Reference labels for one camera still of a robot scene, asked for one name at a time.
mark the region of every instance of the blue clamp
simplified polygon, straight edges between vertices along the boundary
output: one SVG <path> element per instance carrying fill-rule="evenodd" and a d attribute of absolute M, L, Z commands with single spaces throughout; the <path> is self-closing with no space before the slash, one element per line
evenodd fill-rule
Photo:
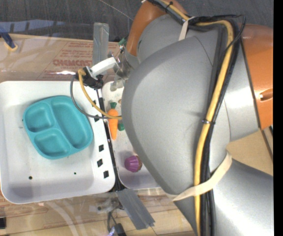
<path fill-rule="evenodd" d="M 15 51 L 17 49 L 18 46 L 14 43 L 8 32 L 2 26 L 0 26 L 0 35 L 5 40 L 6 47 L 8 49 L 11 51 Z"/>

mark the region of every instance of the turquoise tray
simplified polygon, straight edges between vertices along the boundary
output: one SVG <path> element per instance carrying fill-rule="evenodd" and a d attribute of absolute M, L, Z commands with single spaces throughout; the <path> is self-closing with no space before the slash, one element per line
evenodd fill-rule
<path fill-rule="evenodd" d="M 23 121 L 29 138 L 40 155 L 59 159 L 90 145 L 93 132 L 85 115 L 68 96 L 54 96 L 26 108 Z"/>

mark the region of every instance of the sink basin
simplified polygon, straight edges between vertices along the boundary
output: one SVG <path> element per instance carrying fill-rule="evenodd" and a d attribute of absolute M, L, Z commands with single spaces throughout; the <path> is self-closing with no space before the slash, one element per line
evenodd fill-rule
<path fill-rule="evenodd" d="M 55 155 L 55 148 L 64 157 L 49 160 L 37 152 L 23 123 L 25 110 L 46 98 L 69 97 L 69 82 L 7 81 L 0 84 L 0 184 L 4 197 L 15 204 L 42 202 L 53 199 L 108 192 L 115 183 L 107 135 L 102 119 L 87 118 L 93 139 L 82 136 L 80 127 L 69 132 L 71 125 L 62 122 L 69 106 L 61 101 L 43 102 L 28 114 L 27 124 L 37 146 L 48 155 Z M 99 105 L 96 91 L 86 89 Z M 74 96 L 78 105 L 87 113 L 97 115 L 84 96 L 78 82 L 74 83 Z M 70 153 L 70 147 L 78 150 Z"/>

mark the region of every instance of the blue object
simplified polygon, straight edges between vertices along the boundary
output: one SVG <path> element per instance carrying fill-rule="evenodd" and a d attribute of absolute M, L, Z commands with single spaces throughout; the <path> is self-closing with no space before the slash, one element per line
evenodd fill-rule
<path fill-rule="evenodd" d="M 13 42 L 12 38 L 8 34 L 8 32 L 0 26 L 0 35 L 5 40 L 6 44 L 11 48 L 14 49 L 16 47 L 15 43 Z"/>
<path fill-rule="evenodd" d="M 90 145 L 93 132 L 85 115 L 68 96 L 54 96 L 26 108 L 23 121 L 40 155 L 48 159 L 70 156 Z"/>

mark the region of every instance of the orange carrot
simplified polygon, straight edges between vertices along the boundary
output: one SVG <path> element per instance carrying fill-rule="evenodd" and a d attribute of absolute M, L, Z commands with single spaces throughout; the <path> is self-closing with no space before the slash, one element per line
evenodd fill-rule
<path fill-rule="evenodd" d="M 118 116 L 118 112 L 115 109 L 116 102 L 112 102 L 110 105 L 111 105 L 111 109 L 108 111 L 108 114 L 110 116 Z M 116 134 L 117 134 L 118 120 L 117 119 L 108 119 L 108 121 L 109 121 L 109 129 L 110 129 L 110 133 L 111 133 L 111 138 L 113 140 L 115 140 L 116 139 Z"/>

